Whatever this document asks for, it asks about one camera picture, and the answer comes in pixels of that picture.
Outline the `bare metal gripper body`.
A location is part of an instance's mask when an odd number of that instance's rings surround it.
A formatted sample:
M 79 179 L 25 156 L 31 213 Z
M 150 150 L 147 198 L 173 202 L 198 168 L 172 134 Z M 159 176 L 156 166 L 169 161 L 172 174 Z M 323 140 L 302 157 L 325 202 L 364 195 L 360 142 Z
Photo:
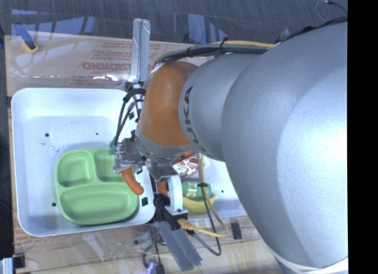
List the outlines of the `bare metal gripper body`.
M 117 144 L 115 160 L 130 164 L 130 166 L 134 162 L 144 162 L 146 169 L 155 181 L 164 181 L 170 176 L 178 175 L 171 165 L 173 159 L 161 158 L 152 152 L 148 152 L 139 139 L 125 138 L 121 143 Z

